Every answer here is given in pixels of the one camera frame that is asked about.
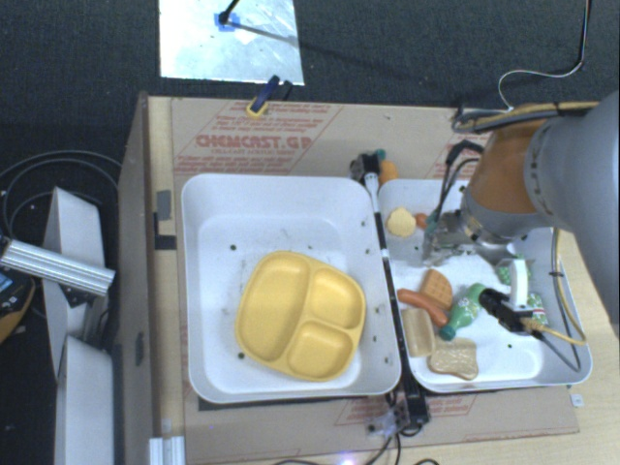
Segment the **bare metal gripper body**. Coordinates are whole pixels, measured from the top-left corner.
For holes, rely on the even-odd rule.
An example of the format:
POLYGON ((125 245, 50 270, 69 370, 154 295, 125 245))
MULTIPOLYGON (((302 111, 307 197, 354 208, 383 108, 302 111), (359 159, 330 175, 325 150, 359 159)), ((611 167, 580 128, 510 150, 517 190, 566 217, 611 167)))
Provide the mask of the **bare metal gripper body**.
POLYGON ((508 240, 487 230, 465 210, 444 213, 433 233, 435 254, 476 255, 488 263, 508 257, 508 240))

